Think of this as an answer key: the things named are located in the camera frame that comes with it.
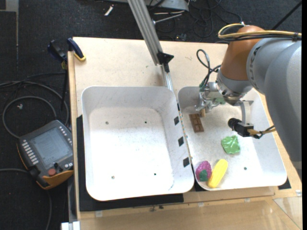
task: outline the black floor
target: black floor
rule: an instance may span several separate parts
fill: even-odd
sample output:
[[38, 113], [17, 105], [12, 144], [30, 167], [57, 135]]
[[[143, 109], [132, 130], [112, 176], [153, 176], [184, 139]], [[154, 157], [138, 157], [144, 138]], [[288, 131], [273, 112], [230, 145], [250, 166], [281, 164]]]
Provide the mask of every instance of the black floor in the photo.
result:
[[[188, 42], [220, 43], [217, 32], [226, 24], [253, 24], [265, 30], [272, 29], [301, 0], [197, 0], [182, 16], [157, 24], [160, 40], [175, 40], [186, 35]], [[104, 16], [110, 5], [113, 11]], [[0, 0], [0, 10], [5, 0]], [[150, 10], [154, 20], [168, 15]], [[31, 80], [50, 86], [61, 94], [64, 74], [60, 63], [47, 52], [47, 45], [56, 40], [66, 51], [66, 39], [72, 36], [142, 39], [132, 12], [125, 3], [97, 0], [19, 0], [19, 18], [16, 13], [0, 11], [0, 81]], [[18, 25], [18, 46], [16, 26]], [[302, 6], [295, 10], [278, 30], [302, 32]], [[61, 119], [59, 98], [34, 84], [15, 84], [4, 87], [0, 83], [0, 108], [25, 95], [48, 99]], [[26, 134], [52, 120], [52, 115], [38, 101], [20, 101], [9, 110], [6, 122], [16, 134]], [[0, 125], [0, 169], [24, 169], [16, 149], [16, 139]], [[49, 191], [52, 199], [50, 230], [59, 230], [67, 222], [67, 184]], [[29, 175], [22, 172], [0, 172], [0, 229], [45, 229], [49, 201]]]

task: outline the empty white tray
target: empty white tray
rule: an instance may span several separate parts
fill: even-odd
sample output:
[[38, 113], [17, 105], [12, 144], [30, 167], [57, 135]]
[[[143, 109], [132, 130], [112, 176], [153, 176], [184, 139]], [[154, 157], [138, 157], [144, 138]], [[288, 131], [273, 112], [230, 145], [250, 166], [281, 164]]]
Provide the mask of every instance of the empty white tray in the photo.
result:
[[[184, 87], [178, 92], [193, 169], [196, 171], [202, 161], [208, 161], [212, 169], [219, 159], [228, 161], [226, 174], [217, 188], [208, 187], [207, 182], [198, 182], [199, 185], [210, 191], [282, 185], [287, 173], [273, 134], [266, 134], [260, 139], [244, 138], [228, 126], [228, 120], [232, 117], [242, 120], [239, 106], [226, 103], [214, 107], [205, 117], [201, 117], [204, 132], [194, 132], [189, 114], [197, 113], [194, 106], [198, 103], [198, 93], [198, 87]], [[270, 124], [259, 94], [252, 89], [244, 100], [254, 101], [250, 106], [254, 129], [266, 130]], [[241, 146], [237, 154], [227, 154], [221, 145], [223, 138], [232, 135], [238, 136]]]
[[92, 86], [81, 99], [92, 198], [176, 194], [193, 187], [176, 97], [168, 88]]

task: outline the red button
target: red button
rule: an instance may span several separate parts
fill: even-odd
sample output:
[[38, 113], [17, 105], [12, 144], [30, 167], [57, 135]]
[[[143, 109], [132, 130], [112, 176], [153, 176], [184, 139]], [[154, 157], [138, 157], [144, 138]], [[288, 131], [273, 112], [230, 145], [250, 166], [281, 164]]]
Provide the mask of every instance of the red button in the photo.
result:
[[48, 170], [48, 175], [49, 176], [54, 176], [56, 174], [57, 174], [57, 171], [55, 169], [51, 168], [51, 169]]

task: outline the wooden tabletop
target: wooden tabletop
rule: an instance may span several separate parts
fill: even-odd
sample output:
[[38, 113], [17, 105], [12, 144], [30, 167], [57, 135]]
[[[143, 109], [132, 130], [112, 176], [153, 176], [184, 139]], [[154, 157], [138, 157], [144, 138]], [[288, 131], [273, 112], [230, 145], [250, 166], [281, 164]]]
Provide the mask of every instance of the wooden tabletop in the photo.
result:
[[[76, 118], [82, 114], [81, 93], [97, 86], [164, 86], [161, 68], [154, 65], [143, 40], [82, 38], [74, 40], [86, 55], [79, 62], [68, 52], [74, 182], [77, 218], [82, 230], [95, 229], [302, 229], [301, 181], [278, 137], [278, 145], [291, 188], [277, 186], [222, 191], [191, 190], [184, 193], [184, 203], [163, 206], [119, 208], [93, 212], [79, 210]], [[220, 65], [227, 45], [161, 41], [165, 53], [174, 55], [169, 63], [177, 96], [186, 86], [198, 86], [207, 69], [197, 60], [203, 49], [211, 66]], [[215, 81], [212, 74], [210, 81]], [[264, 96], [261, 96], [266, 112]]]

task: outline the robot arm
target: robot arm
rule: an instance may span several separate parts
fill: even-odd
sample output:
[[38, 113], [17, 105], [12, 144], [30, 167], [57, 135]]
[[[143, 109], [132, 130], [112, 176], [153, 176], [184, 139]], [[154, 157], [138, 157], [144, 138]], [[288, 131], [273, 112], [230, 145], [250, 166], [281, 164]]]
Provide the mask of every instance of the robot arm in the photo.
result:
[[[261, 31], [256, 26], [243, 26], [236, 35]], [[276, 131], [302, 180], [302, 41], [301, 34], [300, 40], [297, 35], [254, 37], [229, 43], [215, 88], [231, 105], [239, 103], [252, 87], [265, 95]]]

